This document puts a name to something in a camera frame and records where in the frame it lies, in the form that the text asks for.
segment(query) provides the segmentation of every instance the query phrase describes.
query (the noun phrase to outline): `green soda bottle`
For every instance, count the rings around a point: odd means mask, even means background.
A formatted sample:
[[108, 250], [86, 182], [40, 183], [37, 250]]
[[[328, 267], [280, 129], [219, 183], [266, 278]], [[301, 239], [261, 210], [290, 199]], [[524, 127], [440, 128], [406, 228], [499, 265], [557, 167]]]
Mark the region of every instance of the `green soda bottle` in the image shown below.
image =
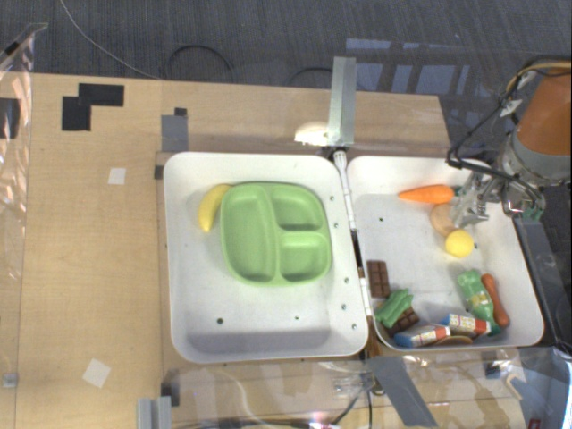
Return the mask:
[[491, 324], [489, 336], [501, 333], [501, 328], [494, 321], [492, 315], [494, 305], [491, 296], [481, 282], [481, 275], [476, 270], [468, 270], [458, 276], [457, 282], [473, 316]]

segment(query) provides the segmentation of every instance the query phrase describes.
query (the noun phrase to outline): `wooden table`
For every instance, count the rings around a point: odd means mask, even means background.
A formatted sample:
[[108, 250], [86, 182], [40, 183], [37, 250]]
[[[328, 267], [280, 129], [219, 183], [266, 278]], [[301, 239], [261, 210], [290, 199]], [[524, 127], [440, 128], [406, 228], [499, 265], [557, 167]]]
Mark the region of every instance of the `wooden table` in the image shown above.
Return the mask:
[[[324, 397], [336, 373], [316, 362], [215, 370], [169, 357], [154, 179], [161, 115], [175, 107], [188, 111], [191, 150], [312, 154], [315, 148], [293, 142], [294, 132], [305, 122], [327, 121], [329, 91], [45, 74], [33, 80], [20, 382], [15, 391], [0, 390], [0, 425], [135, 427], [137, 399], [156, 398], [171, 366], [186, 366], [183, 375], [197, 386], [184, 390], [194, 396], [192, 405], [175, 408], [175, 420], [224, 408], [247, 414], [248, 406], [256, 415], [295, 412], [303, 400], [343, 408], [345, 400]], [[77, 96], [80, 82], [124, 85], [124, 106], [93, 106], [91, 131], [62, 131], [62, 97]], [[449, 141], [436, 97], [358, 92], [356, 108], [353, 154], [444, 155]], [[126, 169], [124, 184], [108, 183], [112, 168]], [[82, 379], [93, 358], [111, 367], [101, 388]], [[431, 379], [419, 380], [435, 388]], [[275, 385], [291, 398], [287, 403], [273, 398]], [[436, 399], [456, 393], [447, 386], [442, 394], [435, 388]], [[478, 386], [470, 387], [459, 411], [519, 414], [505, 391], [471, 404], [474, 389], [483, 389]], [[328, 408], [325, 401], [337, 404]], [[397, 424], [386, 398], [375, 405], [384, 408], [378, 421]], [[349, 417], [357, 424], [365, 414]]]

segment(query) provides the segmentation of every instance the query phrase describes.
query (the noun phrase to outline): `brown chocolate bar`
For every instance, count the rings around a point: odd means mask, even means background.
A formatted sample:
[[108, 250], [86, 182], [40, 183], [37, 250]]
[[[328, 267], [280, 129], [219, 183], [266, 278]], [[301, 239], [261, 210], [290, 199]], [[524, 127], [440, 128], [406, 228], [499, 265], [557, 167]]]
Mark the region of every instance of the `brown chocolate bar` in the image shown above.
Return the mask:
[[367, 261], [369, 290], [372, 297], [388, 298], [390, 296], [390, 280], [387, 265], [383, 261]]
[[409, 327], [418, 322], [419, 316], [413, 311], [413, 308], [408, 308], [401, 314], [391, 329], [384, 327], [388, 335], [393, 338], [393, 335], [396, 333], [406, 331]]

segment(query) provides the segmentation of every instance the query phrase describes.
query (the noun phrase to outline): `white plastic tray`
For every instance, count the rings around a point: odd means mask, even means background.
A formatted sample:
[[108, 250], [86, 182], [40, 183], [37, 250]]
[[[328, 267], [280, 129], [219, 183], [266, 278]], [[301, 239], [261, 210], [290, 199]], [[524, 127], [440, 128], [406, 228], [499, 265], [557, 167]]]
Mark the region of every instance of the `white plastic tray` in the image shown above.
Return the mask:
[[[462, 185], [468, 171], [450, 168], [442, 159], [362, 156], [348, 168], [359, 243], [364, 264], [383, 260], [391, 290], [408, 288], [421, 322], [438, 323], [448, 313], [465, 313], [457, 276], [475, 268], [492, 274], [511, 324], [500, 335], [483, 337], [470, 346], [504, 348], [535, 344], [543, 335], [543, 318], [512, 221], [500, 204], [489, 204], [487, 222], [467, 230], [478, 246], [466, 258], [444, 251], [444, 238], [429, 223], [431, 206], [400, 200], [397, 193], [419, 186]], [[378, 326], [378, 335], [398, 347]]]
[[[231, 276], [218, 220], [198, 227], [200, 199], [214, 185], [295, 183], [324, 204], [332, 267], [315, 282], [260, 288]], [[367, 339], [364, 303], [340, 177], [317, 156], [180, 153], [164, 168], [172, 341], [189, 361], [221, 363], [348, 356]]]

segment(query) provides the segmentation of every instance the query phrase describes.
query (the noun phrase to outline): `yellow ball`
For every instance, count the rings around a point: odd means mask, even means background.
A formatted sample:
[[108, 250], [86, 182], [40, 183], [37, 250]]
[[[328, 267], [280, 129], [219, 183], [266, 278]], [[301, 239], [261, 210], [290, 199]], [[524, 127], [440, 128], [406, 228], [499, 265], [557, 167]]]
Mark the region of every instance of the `yellow ball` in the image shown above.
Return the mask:
[[475, 242], [467, 231], [456, 229], [447, 235], [445, 250], [454, 257], [467, 257], [473, 252]]

